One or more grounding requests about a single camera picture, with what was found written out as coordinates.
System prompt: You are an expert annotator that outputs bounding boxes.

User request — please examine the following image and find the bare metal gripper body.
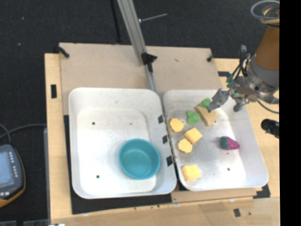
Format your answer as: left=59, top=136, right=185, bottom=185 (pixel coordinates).
left=229, top=76, right=280, bottom=104

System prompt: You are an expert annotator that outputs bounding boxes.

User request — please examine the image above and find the green leafy vegetable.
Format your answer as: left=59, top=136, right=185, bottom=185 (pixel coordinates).
left=186, top=110, right=202, bottom=125
left=197, top=97, right=212, bottom=109

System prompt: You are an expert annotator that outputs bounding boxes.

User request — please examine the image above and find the tan pizza slice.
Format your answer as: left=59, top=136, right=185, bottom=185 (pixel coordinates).
left=195, top=105, right=218, bottom=127

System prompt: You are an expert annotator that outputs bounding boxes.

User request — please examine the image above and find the purple strawberry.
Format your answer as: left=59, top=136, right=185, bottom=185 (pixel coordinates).
left=219, top=136, right=241, bottom=151

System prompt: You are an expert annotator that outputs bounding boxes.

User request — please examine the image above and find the yellow cube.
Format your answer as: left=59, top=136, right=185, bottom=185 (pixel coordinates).
left=181, top=164, right=202, bottom=182
left=183, top=127, right=204, bottom=145

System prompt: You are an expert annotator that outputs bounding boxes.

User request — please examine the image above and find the yellow round biscuit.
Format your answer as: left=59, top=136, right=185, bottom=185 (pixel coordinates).
left=177, top=138, right=194, bottom=154
left=169, top=118, right=185, bottom=133

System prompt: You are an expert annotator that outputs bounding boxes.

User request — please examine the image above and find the white plastic tray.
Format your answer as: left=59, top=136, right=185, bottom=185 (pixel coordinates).
left=68, top=87, right=178, bottom=200
left=162, top=89, right=269, bottom=192

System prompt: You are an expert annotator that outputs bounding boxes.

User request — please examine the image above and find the teal bowl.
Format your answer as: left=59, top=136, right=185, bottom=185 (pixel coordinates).
left=118, top=138, right=162, bottom=180

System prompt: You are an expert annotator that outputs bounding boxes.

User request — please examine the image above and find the brown cardboard board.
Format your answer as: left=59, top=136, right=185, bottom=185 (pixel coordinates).
left=58, top=42, right=264, bottom=203

